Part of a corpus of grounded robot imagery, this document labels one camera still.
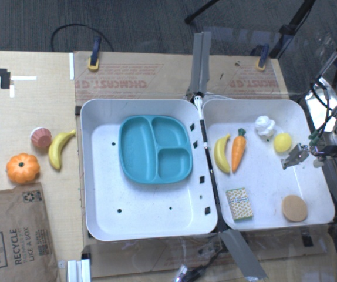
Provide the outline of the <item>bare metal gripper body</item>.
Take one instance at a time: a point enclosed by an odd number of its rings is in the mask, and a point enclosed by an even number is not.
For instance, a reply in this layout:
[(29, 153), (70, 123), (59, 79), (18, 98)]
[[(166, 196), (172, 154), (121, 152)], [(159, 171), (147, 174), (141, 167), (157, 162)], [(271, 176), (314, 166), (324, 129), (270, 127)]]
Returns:
[(337, 145), (312, 145), (309, 147), (309, 151), (320, 160), (337, 160)]

